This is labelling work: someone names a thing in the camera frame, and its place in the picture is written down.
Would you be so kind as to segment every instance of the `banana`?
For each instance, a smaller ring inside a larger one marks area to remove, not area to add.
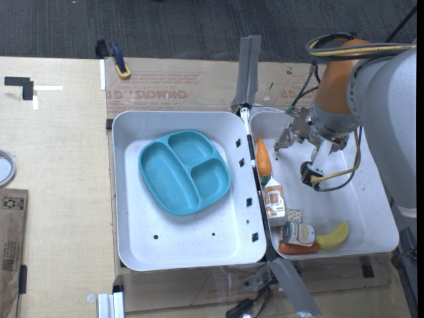
[[[315,241],[321,248],[332,248],[344,242],[349,234],[349,224],[343,221],[333,232],[326,235],[317,235]]]

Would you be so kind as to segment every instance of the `can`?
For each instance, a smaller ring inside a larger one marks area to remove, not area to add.
[[[283,242],[302,246],[312,246],[315,241],[315,227],[288,221],[283,227]]]

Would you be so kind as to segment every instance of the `brown package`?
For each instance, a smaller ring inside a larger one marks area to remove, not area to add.
[[[15,318],[28,191],[0,189],[0,318]]]

